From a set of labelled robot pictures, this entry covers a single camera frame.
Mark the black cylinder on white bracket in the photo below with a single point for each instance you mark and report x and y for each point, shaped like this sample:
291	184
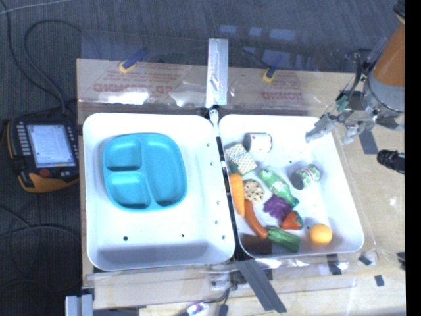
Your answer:
389	158

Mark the green and yellow checked carton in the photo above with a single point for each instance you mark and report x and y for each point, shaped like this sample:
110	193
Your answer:
241	158

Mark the orange sausage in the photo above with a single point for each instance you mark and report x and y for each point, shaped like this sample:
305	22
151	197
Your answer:
254	221

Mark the brown cardboard board red print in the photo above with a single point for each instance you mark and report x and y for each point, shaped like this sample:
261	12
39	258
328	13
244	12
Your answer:
158	84

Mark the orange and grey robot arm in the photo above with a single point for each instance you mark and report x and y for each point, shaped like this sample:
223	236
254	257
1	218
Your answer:
391	58

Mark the blue divided plate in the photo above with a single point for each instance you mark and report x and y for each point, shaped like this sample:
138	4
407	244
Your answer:
164	163

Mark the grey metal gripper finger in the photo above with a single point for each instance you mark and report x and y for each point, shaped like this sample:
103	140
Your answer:
350	135
317	130

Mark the green cucumber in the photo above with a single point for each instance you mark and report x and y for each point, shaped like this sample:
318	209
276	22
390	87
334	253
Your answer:
284	239

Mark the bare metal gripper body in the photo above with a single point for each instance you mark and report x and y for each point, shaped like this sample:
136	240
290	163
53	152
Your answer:
356	115

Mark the red strawberry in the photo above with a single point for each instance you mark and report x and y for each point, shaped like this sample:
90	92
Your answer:
291	221

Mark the white plastic tray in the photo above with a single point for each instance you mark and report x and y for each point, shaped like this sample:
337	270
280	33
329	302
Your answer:
332	193
197	229

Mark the white can with red dots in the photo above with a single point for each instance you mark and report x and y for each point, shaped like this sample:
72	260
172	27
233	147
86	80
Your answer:
260	142

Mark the purple grapes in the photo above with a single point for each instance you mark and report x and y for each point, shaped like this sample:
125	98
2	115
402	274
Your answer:
275	206

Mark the green and white can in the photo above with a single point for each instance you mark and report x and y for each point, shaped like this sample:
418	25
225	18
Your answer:
307	176

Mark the green bottle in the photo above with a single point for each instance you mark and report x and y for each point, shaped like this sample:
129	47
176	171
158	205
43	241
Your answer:
278	186

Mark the yellow orange fruit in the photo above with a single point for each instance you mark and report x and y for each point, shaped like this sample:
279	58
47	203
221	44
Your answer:
320	234

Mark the orange carrot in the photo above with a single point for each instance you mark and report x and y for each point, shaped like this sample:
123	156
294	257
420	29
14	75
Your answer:
237	191

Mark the beige biscuit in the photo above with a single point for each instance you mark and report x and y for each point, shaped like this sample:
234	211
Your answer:
254	191

